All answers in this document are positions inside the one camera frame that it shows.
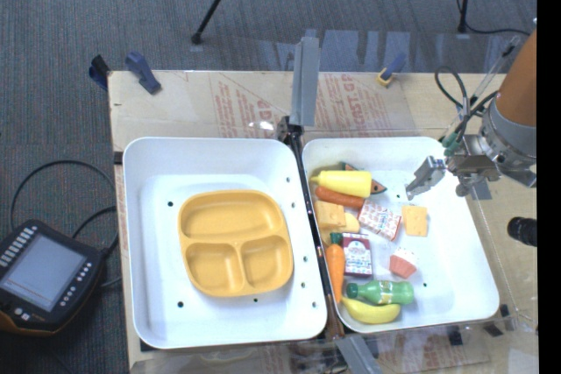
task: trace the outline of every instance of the yellow plate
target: yellow plate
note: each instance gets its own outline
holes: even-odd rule
[[[292,275],[284,215],[258,190],[193,195],[181,205],[178,230],[187,274],[210,296],[269,292]]]

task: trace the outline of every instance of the toy bottle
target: toy bottle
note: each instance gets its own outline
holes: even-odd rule
[[[371,193],[372,174],[366,170],[322,170],[311,182],[340,194],[368,198]]]
[[[414,299],[413,286],[406,280],[371,280],[363,285],[350,282],[347,284],[347,296],[360,296],[373,304],[410,304]]]

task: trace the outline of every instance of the cheese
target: cheese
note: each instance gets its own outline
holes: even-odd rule
[[[427,208],[424,206],[401,206],[403,228],[408,236],[427,236]]]
[[[316,200],[314,201],[314,212],[319,228],[338,229],[346,225],[344,208],[340,204]]]

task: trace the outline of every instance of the yellow banana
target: yellow banana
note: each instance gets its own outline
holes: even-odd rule
[[[382,306],[370,306],[361,300],[353,300],[343,296],[341,298],[349,315],[355,320],[368,324],[383,324],[391,322],[400,314],[401,305],[384,304]]]

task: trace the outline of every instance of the small box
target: small box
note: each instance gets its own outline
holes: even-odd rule
[[[372,276],[370,240],[364,234],[343,233],[344,274],[357,278]]]

